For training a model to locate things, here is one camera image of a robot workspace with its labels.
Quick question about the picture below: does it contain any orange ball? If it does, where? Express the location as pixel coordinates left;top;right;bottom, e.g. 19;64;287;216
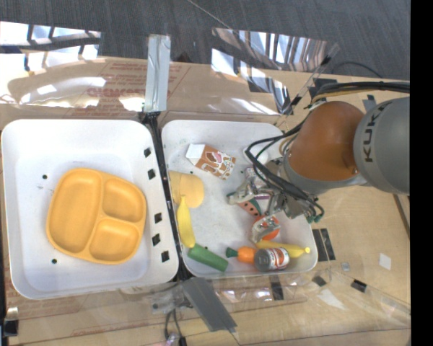
252;214;281;242

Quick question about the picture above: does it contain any green toy cucumber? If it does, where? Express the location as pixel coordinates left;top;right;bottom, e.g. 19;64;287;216
187;243;229;273

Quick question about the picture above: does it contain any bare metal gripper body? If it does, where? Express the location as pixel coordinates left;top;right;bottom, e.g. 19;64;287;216
263;185;313;221

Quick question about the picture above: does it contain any orange divided plate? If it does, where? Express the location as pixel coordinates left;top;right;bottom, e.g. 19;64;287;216
45;167;148;265

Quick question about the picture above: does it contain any red and white can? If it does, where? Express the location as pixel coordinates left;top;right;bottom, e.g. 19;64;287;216
253;247;291;274

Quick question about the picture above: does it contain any orange carrot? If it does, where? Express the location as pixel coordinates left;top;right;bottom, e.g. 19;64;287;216
225;246;258;265

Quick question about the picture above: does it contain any pink watermelon slice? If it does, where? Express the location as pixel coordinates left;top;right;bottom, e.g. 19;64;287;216
237;198;263;218

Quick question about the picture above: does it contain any brown and white carton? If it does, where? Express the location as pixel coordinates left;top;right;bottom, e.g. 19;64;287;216
185;143;237;181

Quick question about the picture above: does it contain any tan toy bread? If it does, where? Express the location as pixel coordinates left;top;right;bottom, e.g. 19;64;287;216
168;170;206;209

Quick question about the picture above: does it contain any yellow banana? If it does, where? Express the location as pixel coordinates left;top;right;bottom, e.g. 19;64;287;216
176;195;197;249
255;239;312;260

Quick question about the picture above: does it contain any white plastic tray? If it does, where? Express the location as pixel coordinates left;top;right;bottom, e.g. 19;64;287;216
0;118;180;300
160;119;319;280

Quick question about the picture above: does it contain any brown cardboard board, red print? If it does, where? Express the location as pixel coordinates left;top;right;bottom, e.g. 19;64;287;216
0;54;411;346

